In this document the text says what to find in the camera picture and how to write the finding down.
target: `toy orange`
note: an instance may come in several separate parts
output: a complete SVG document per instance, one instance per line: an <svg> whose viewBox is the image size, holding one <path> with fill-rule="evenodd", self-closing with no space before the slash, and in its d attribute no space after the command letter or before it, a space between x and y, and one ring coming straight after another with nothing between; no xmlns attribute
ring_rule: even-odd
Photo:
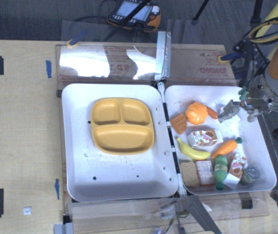
<svg viewBox="0 0 278 234"><path fill-rule="evenodd" d="M188 106L185 116L194 125L202 124L208 117L207 108L199 102L194 102Z"/></svg>

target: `snack package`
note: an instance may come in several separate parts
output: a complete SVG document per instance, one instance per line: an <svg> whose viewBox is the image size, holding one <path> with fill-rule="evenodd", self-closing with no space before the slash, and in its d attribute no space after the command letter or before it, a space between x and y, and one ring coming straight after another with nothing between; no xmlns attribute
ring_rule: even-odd
<svg viewBox="0 0 278 234"><path fill-rule="evenodd" d="M209 129L191 132L188 136L188 143L191 147L212 146L216 143L223 142L220 131Z"/></svg>
<svg viewBox="0 0 278 234"><path fill-rule="evenodd" d="M215 184L211 160L199 160L195 162L197 174L201 186L210 186Z"/></svg>
<svg viewBox="0 0 278 234"><path fill-rule="evenodd" d="M239 183L244 165L246 163L246 158L238 153L235 153L230 159L230 168L228 174L225 178L224 184L232 189L235 189Z"/></svg>

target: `white tray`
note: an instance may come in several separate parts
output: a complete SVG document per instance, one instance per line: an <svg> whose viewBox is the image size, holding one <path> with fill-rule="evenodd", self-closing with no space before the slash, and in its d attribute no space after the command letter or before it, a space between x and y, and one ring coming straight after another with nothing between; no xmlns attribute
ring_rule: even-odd
<svg viewBox="0 0 278 234"><path fill-rule="evenodd" d="M170 86L165 91L169 119L174 118L180 113L184 114L187 107L195 101L201 102L219 112L231 99L239 101L238 91L240 89L240 87L232 86ZM180 135L180 138L185 143L188 143L187 135L190 132L206 129L219 130L224 141L241 137L242 144L238 144L235 152L247 158L246 165L256 165L260 169L261 177L255 183L248 186L239 184L234 190L226 187L223 191L218 191L214 186L202 186L196 189L188 188L190 193L195 195L228 194L269 191L275 187L276 174L258 121L248 122L248 114L243 109L240 110L238 116L241 120L231 127L227 127L224 123L219 123L218 120L211 117L208 117L204 124L197 126L188 122L187 129ZM180 151L179 143L176 141L178 134L173 128L172 134L179 162L189 159ZM203 150L212 152L215 148L215 146L211 146L203 148Z"/></svg>
<svg viewBox="0 0 278 234"><path fill-rule="evenodd" d="M101 98L134 98L150 110L155 141L142 154L112 155L91 134L93 104ZM178 180L159 92L148 85L71 84L62 92L67 186L80 202L168 197Z"/></svg>

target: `can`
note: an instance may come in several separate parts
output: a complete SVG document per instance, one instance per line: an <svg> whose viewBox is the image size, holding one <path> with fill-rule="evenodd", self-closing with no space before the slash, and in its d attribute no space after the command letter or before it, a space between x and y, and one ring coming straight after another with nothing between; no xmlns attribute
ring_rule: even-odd
<svg viewBox="0 0 278 234"><path fill-rule="evenodd" d="M249 185L259 177L260 177L259 169L254 165L250 165L243 170L240 184Z"/></svg>

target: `display screen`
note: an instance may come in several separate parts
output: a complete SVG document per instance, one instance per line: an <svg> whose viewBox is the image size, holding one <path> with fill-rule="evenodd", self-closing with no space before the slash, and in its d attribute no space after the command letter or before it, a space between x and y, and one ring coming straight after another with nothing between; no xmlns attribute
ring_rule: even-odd
<svg viewBox="0 0 278 234"><path fill-rule="evenodd" d="M122 5L120 6L120 8L116 14L118 16L126 17L138 5L139 5L139 3L137 3L137 2L123 1ZM152 6L146 5L133 17L133 19L145 21L151 10L152 10Z"/></svg>

